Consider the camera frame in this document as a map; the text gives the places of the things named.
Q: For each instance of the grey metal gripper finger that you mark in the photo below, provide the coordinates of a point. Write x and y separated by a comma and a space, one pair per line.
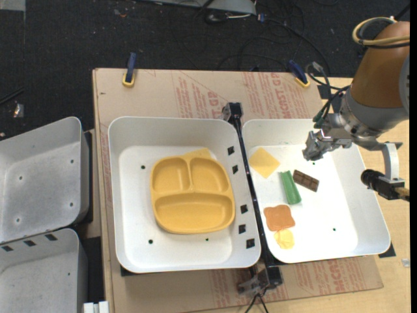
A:
309, 145
321, 151

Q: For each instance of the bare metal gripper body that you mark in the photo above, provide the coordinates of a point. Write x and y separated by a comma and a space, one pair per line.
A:
339, 130

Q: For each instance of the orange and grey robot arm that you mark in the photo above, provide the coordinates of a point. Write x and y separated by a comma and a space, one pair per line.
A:
381, 67

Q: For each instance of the brown chocolate bar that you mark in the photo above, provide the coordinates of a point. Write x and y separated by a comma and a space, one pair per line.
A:
305, 180

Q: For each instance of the green celery stick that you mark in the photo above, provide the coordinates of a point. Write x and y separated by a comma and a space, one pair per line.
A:
290, 187

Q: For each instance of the yellow cheese slice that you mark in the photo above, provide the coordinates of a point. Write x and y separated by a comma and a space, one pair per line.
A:
264, 162

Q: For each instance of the white plastic tray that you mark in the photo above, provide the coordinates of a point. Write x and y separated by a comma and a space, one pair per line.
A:
137, 201
39, 272
339, 214
39, 174

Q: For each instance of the thin black rod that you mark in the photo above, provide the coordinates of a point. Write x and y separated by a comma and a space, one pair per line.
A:
252, 191

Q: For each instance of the orange brown toast slice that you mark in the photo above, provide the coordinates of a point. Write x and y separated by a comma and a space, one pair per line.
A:
278, 217

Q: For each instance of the yellow round chip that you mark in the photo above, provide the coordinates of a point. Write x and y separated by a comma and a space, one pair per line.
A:
284, 239

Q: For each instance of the brown cardboard board red print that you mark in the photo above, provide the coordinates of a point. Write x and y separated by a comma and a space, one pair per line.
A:
195, 90

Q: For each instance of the yellow divided plate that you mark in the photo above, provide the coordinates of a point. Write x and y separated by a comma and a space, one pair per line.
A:
192, 204

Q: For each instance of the black cylinder on white bracket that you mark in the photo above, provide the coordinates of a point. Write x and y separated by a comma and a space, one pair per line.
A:
389, 161

